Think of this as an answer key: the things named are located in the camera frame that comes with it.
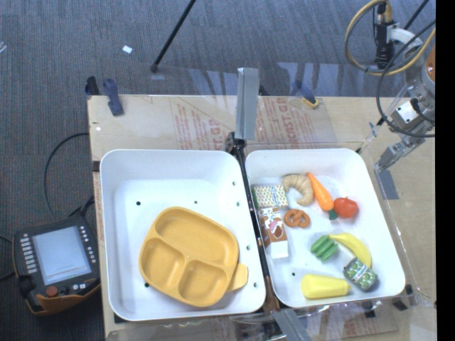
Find black block with thin wires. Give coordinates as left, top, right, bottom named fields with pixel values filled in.
left=225, top=133, right=247, bottom=156

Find brown and white carton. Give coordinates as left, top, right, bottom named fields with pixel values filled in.
left=257, top=207, right=289, bottom=260

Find green beans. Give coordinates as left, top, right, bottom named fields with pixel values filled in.
left=310, top=234, right=340, bottom=262

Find red tomato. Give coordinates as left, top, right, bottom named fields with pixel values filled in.
left=333, top=197, right=359, bottom=220

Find yellow divided plate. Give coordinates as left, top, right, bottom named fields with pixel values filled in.
left=138, top=206, right=249, bottom=308

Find green can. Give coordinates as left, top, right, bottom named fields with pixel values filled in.
left=343, top=257, right=378, bottom=292

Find orange carrot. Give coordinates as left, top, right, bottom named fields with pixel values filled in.
left=306, top=171, right=339, bottom=221

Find black cylinder on white bracket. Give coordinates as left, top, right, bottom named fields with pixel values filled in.
left=375, top=20, right=424, bottom=70

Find yellow bottle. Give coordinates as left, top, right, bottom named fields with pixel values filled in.
left=301, top=274, right=352, bottom=301

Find brown cardboard board red print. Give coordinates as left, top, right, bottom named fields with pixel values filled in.
left=87, top=94, right=437, bottom=341

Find beige croissant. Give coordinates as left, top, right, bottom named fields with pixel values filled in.
left=282, top=173, right=315, bottom=207

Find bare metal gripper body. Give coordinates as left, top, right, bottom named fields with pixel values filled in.
left=389, top=83, right=436, bottom=140

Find white plastic tray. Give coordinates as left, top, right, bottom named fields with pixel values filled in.
left=245, top=148, right=407, bottom=309
left=100, top=148, right=267, bottom=322

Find yellow and green patterned carton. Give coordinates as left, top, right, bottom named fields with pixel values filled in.
left=250, top=184, right=289, bottom=211

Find yellow banana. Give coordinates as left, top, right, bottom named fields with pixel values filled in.
left=328, top=232, right=373, bottom=269

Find brown pretzel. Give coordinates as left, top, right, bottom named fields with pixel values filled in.
left=283, top=208, right=311, bottom=229

